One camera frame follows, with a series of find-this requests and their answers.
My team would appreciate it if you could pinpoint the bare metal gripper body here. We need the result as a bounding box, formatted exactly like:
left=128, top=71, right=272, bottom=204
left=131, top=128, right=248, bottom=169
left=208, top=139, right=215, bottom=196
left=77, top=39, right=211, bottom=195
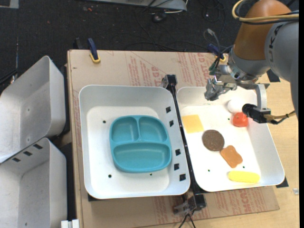
left=209, top=64, right=238, bottom=91

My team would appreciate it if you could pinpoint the white egg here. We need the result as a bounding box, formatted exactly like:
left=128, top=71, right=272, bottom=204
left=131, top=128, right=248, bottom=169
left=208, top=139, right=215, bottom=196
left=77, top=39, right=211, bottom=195
left=227, top=98, right=246, bottom=114

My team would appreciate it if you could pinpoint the red tomato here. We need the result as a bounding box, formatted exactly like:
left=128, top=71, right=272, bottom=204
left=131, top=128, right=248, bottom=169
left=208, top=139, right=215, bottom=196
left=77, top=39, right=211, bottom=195
left=232, top=112, right=249, bottom=128

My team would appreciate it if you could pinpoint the yellow cheese slice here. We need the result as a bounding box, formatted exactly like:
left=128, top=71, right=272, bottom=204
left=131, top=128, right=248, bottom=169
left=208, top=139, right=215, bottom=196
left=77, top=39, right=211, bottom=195
left=181, top=114, right=205, bottom=134

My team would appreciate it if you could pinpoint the brown round patty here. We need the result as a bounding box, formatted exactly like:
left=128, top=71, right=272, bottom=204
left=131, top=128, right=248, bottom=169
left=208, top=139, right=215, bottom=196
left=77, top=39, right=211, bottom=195
left=202, top=129, right=225, bottom=152

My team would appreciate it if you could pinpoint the thin black rod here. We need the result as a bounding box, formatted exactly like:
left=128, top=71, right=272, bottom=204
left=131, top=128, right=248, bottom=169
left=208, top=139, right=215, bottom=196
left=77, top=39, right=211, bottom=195
left=169, top=84, right=198, bottom=199

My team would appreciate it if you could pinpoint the orange bread slice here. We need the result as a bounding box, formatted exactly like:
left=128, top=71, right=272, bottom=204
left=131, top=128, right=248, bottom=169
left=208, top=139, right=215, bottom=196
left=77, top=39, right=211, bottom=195
left=220, top=145, right=243, bottom=169

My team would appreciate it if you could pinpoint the white plastic tray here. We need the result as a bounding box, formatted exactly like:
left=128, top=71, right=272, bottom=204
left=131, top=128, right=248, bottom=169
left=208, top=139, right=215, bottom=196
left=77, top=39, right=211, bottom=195
left=176, top=86, right=285, bottom=193
left=78, top=84, right=191, bottom=200
left=0, top=55, right=67, bottom=164
left=0, top=137, right=68, bottom=228

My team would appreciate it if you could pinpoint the yellow oblong toy food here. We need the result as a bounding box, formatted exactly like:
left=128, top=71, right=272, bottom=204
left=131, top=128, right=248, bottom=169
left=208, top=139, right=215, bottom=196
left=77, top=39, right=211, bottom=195
left=228, top=170, right=261, bottom=184

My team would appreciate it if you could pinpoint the brown cardboard board red print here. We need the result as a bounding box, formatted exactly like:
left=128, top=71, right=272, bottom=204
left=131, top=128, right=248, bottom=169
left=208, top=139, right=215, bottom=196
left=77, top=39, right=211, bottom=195
left=67, top=49, right=281, bottom=228

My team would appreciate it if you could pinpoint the blue divided plate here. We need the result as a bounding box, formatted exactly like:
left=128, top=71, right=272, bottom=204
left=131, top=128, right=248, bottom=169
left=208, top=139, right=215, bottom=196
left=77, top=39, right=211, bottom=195
left=109, top=115, right=172, bottom=174

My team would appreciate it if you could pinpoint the black block with thin wires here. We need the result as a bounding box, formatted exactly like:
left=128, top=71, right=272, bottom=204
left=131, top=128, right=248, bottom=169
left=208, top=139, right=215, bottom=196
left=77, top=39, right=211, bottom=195
left=172, top=193, right=207, bottom=216
left=161, top=74, right=178, bottom=90

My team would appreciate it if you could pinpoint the black cylinder on white bracket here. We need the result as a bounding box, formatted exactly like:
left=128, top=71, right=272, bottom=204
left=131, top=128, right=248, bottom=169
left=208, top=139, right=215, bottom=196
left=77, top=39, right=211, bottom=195
left=241, top=83, right=272, bottom=124

